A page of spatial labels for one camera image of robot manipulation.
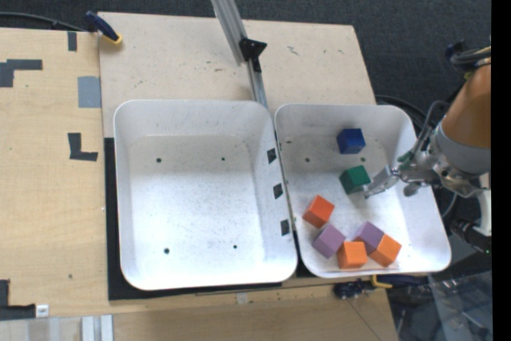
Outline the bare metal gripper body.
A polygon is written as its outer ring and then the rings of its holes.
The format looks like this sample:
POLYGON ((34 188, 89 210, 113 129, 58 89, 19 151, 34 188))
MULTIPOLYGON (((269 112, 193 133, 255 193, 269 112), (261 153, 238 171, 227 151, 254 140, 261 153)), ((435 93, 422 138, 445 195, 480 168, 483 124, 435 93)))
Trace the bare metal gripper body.
POLYGON ((405 196, 413 196, 424 186, 446 188, 464 198, 476 197, 486 192, 481 177, 484 169, 474 167, 468 157, 448 157, 432 149, 415 154, 407 153, 398 158, 398 176, 406 183, 405 196))

